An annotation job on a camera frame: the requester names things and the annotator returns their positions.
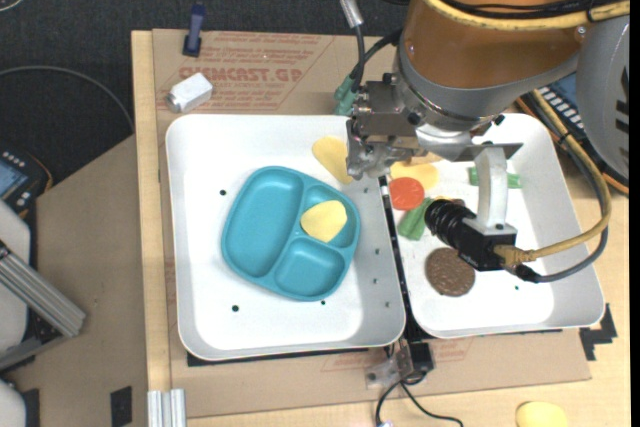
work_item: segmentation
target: blue plate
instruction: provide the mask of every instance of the blue plate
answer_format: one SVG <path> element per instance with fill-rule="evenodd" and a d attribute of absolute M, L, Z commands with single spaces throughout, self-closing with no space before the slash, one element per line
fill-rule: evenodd
<path fill-rule="evenodd" d="M 347 223 L 329 242 L 310 237 L 300 217 L 338 200 Z M 301 301 L 332 294 L 349 269 L 360 235 L 355 205 L 340 191 L 285 167 L 253 173 L 238 193 L 222 232 L 222 256 L 240 276 Z"/>

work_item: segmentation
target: blue clip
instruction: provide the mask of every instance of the blue clip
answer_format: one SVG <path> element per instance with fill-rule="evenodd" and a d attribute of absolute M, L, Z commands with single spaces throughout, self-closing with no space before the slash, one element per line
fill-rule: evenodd
<path fill-rule="evenodd" d="M 205 14 L 206 10 L 203 4 L 196 3 L 191 7 L 189 34 L 184 38 L 184 46 L 182 47 L 183 55 L 188 55 L 190 57 L 198 57 L 200 55 L 200 45 L 202 44 L 200 31 L 202 30 L 202 23 L 204 22 Z"/>

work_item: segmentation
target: yellow cable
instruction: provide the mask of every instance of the yellow cable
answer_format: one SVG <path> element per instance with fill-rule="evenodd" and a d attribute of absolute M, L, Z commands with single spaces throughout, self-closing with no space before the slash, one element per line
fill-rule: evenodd
<path fill-rule="evenodd" d="M 532 93 L 533 98 L 536 103 L 543 110 L 544 114 L 551 121 L 554 127 L 562 134 L 566 133 L 567 129 L 560 120 L 560 118 L 556 115 L 553 109 L 549 106 L 549 104 L 544 100 L 542 94 L 539 91 L 534 90 Z M 517 248 L 515 246 L 496 246 L 494 248 L 494 252 L 504 258 L 505 265 L 510 267 L 513 265 L 517 265 L 523 262 L 532 262 L 533 260 L 548 256 L 551 254 L 559 253 L 561 251 L 565 251 L 569 248 L 577 246 L 578 244 L 582 244 L 587 240 L 595 237 L 600 234 L 609 224 L 609 218 L 611 217 L 611 195 L 609 193 L 609 188 L 607 187 L 607 183 L 602 177 L 602 173 L 593 163 L 589 155 L 582 149 L 582 146 L 578 144 L 578 142 L 573 138 L 573 136 L 568 135 L 565 138 L 565 141 L 571 148 L 571 150 L 577 155 L 577 157 L 582 161 L 582 163 L 586 166 L 589 172 L 593 175 L 596 186 L 598 187 L 598 191 L 603 199 L 603 212 L 601 219 L 589 230 L 578 235 L 576 237 L 564 240 L 562 242 L 558 242 L 556 244 L 552 244 L 550 246 L 535 249 L 535 250 L 523 250 Z"/>
<path fill-rule="evenodd" d="M 527 20 L 504 20 L 487 18 L 465 13 L 442 0 L 422 0 L 434 11 L 440 13 L 455 22 L 480 29 L 492 29 L 501 31 L 542 31 L 548 29 L 570 29 L 590 23 L 587 12 L 569 13 L 551 18 L 533 18 Z M 599 22 L 625 16 L 631 12 L 631 0 L 623 0 L 606 6 L 596 7 L 590 10 L 591 20 Z"/>

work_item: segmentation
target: wooden table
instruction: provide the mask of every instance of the wooden table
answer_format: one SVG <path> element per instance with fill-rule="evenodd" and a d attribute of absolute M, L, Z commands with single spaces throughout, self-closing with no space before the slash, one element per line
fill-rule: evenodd
<path fill-rule="evenodd" d="M 161 195 L 158 183 L 152 43 L 151 32 L 132 33 L 147 379 L 149 390 L 167 391 L 173 386 L 169 358 Z M 593 192 L 570 163 L 563 162 L 563 167 L 578 219 L 583 227 L 591 226 L 598 218 L 598 207 Z M 628 207 L 628 199 L 614 191 L 609 243 L 605 254 L 596 263 L 596 270 L 606 301 L 611 307 L 618 336 L 611 344 L 597 346 L 597 360 L 590 363 L 593 377 L 591 380 L 431 396 L 421 399 L 424 406 L 435 413 L 460 418 L 465 427 L 515 425 L 517 406 L 531 400 L 545 400 L 560 405 L 572 426 L 631 425 Z M 189 425 L 371 427 L 374 425 L 374 408 L 375 403 L 367 401 L 191 419 Z M 427 419 L 406 398 L 386 402 L 382 417 L 392 420 L 396 427 L 447 425 L 446 422 Z"/>

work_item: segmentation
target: white eraser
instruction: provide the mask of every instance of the white eraser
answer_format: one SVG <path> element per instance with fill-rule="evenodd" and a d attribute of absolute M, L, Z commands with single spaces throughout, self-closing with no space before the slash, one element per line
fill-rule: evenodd
<path fill-rule="evenodd" d="M 202 73 L 196 73 L 176 84 L 165 97 L 171 112 L 186 113 L 202 105 L 213 93 L 213 85 Z"/>

